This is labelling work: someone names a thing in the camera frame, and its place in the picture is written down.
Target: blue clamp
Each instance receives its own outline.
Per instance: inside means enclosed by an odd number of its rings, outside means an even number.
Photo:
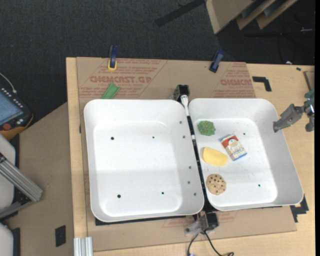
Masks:
[[[225,56],[225,51],[223,50],[218,50],[214,56],[214,60],[210,65],[209,70],[216,73],[219,67],[219,63],[222,60],[222,58]]]
[[[117,48],[117,45],[111,45],[110,47],[110,59],[108,60],[108,70],[115,71],[117,69]]]

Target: blue screen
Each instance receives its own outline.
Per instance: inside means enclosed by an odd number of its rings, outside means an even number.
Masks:
[[[7,123],[22,113],[23,111],[21,109],[0,93],[0,125]]]

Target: wooden table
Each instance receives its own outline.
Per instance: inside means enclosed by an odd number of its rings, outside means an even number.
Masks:
[[[290,104],[302,106],[309,90],[303,71],[314,71],[314,66],[248,64],[251,76],[268,78],[272,92],[262,83],[253,83],[257,98],[270,101],[280,115]],[[69,112],[70,157],[73,199],[74,237],[88,236],[82,162],[82,143],[79,133],[80,115],[77,80],[77,60],[66,58],[67,94]],[[239,238],[214,240],[214,246],[222,254],[235,252],[237,256],[316,254],[315,240],[315,133],[306,132],[306,115],[293,126],[284,129],[284,135],[297,169],[309,207],[307,214],[299,215],[297,231]],[[113,251],[95,252],[95,256],[185,256],[187,243],[149,246]],[[197,256],[215,255],[207,241],[192,244]]]

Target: black carpet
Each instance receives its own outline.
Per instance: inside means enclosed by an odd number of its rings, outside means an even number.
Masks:
[[[157,23],[190,2],[2,0],[0,72],[29,105],[36,122],[67,101],[66,57],[107,57],[110,45],[118,45],[119,58],[210,61],[223,49],[224,61],[315,64],[314,34],[294,36],[310,54],[283,37],[245,36],[314,28],[315,0],[297,1],[263,30],[256,21],[243,30],[232,21],[215,35],[205,4]],[[6,84],[1,77],[0,84]]]

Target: white cord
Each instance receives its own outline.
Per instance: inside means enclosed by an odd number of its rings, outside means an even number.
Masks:
[[[16,91],[14,85],[10,82],[10,80],[9,80],[8,78],[6,78],[5,75],[2,74],[1,72],[0,72],[0,76],[2,76],[2,77],[9,83],[9,85],[12,87],[12,92],[13,92],[14,94],[17,94],[17,91]]]

